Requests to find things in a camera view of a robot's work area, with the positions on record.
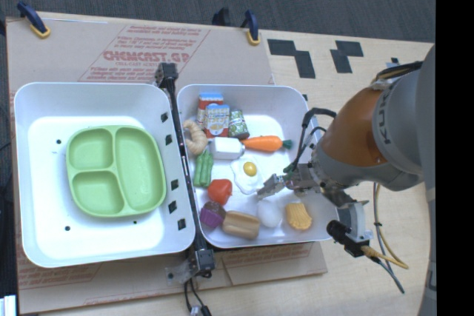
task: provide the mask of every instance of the carrot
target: carrot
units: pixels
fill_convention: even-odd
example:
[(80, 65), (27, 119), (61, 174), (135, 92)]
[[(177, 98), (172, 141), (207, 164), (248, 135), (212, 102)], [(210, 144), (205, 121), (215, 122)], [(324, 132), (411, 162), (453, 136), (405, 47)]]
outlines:
[(264, 152), (276, 152), (285, 147), (291, 148), (291, 140), (282, 140), (276, 135), (261, 135), (241, 140), (246, 149), (262, 150)]

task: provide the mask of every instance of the toy garlic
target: toy garlic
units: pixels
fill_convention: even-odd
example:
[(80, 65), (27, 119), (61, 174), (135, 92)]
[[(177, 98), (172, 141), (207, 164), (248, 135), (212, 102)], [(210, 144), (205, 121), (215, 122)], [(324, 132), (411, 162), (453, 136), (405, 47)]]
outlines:
[(191, 140), (185, 138), (187, 148), (194, 155), (200, 155), (207, 146), (207, 137), (204, 130), (193, 120), (185, 120), (183, 122), (183, 128), (186, 128), (191, 133)]

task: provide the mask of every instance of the purple toy food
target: purple toy food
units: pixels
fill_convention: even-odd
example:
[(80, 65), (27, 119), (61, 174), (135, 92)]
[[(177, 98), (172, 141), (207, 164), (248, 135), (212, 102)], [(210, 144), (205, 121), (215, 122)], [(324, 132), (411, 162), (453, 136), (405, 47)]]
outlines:
[(217, 201), (208, 201), (201, 208), (199, 220), (211, 228), (216, 228), (224, 221), (225, 214), (225, 209), (221, 204)]

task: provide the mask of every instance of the green plate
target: green plate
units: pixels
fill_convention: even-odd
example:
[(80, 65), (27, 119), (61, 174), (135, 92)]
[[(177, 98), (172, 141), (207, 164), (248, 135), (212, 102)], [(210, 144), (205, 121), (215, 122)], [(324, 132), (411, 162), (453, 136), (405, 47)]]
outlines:
[(150, 212), (166, 196), (153, 136), (131, 126), (79, 130), (67, 143), (67, 177), (77, 206), (99, 217)]

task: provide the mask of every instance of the egg yolk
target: egg yolk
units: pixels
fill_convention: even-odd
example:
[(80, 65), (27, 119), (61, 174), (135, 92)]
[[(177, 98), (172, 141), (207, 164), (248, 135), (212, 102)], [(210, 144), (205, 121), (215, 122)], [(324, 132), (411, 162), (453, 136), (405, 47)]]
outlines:
[(245, 162), (244, 172), (250, 177), (253, 177), (257, 173), (257, 166), (253, 162)]

